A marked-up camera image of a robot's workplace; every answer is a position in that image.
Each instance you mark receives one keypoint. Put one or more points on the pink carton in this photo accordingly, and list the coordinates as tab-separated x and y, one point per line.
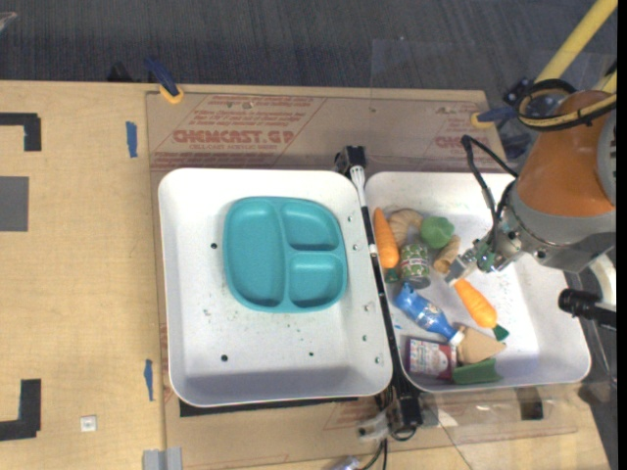
428	358

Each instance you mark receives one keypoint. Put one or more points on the brown cardboard board red print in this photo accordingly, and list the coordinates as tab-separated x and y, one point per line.
313	130

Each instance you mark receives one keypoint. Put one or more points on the tan croissant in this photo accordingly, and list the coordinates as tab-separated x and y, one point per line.
404	220

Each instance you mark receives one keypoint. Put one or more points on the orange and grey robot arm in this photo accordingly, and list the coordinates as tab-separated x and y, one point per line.
558	174

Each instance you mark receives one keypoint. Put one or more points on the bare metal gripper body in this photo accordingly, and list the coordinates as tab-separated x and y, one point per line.
504	249

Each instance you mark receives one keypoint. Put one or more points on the orange carrot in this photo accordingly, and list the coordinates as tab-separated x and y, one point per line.
386	243
476	304

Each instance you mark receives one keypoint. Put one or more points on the black cylinder on white bracket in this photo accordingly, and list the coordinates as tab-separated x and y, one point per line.
583	305

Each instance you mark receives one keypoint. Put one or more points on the green broccoli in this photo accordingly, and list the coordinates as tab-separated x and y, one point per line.
437	232

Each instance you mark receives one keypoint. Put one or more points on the green patterned can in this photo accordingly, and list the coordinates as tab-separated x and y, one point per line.
415	262

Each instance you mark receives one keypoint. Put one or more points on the tan cone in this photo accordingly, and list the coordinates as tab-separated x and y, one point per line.
448	255

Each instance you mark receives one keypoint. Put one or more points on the blue bottle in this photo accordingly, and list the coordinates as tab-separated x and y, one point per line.
423	311

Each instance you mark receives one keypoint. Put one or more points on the tan bread slice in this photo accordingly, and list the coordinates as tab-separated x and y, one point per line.
477	345

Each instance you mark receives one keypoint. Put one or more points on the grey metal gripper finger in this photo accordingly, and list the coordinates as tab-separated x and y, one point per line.
469	253
456	271

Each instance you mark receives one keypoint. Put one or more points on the white plastic tray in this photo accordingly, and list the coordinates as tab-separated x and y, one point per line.
539	341
196	282

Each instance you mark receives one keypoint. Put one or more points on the teal divided plate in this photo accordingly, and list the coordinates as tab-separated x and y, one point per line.
255	252

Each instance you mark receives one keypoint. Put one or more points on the thin black and white rod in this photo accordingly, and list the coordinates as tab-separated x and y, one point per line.
379	292

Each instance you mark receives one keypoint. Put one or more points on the green wedge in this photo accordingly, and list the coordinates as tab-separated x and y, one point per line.
475	374

